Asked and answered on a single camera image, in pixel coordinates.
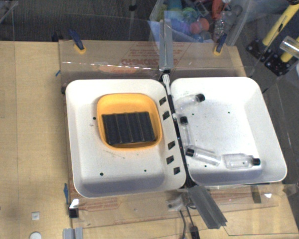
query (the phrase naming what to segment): black rectangular object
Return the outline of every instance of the black rectangular object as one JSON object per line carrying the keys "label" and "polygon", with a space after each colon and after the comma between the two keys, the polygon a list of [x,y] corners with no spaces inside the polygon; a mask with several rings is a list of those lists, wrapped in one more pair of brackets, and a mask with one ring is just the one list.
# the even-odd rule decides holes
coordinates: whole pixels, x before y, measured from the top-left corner
{"label": "black rectangular object", "polygon": [[102,115],[109,145],[155,141],[148,112]]}

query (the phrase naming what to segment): plywood surface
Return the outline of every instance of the plywood surface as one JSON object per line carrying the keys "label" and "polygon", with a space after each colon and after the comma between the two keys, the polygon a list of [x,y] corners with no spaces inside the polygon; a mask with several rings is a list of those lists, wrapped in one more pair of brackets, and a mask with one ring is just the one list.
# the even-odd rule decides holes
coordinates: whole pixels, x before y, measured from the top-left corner
{"label": "plywood surface", "polygon": [[[219,66],[240,65],[237,49],[229,47],[228,52],[229,57],[220,60]],[[187,58],[185,52],[181,59]],[[63,192],[69,174],[59,70],[57,43],[0,42],[0,239],[26,239],[34,231],[44,239],[61,239],[62,230],[71,226]],[[142,200],[137,201],[137,206],[144,208]],[[39,219],[32,220],[34,212],[39,212]],[[285,200],[265,211],[227,212],[226,218],[227,227],[219,230],[206,230],[197,220],[201,237],[218,239],[230,234],[230,238],[240,239],[298,238]],[[179,238],[174,234],[181,231],[182,220],[175,215],[167,220],[84,229],[84,239]],[[243,236],[236,235],[242,231]],[[259,231],[274,235],[249,236]]]}

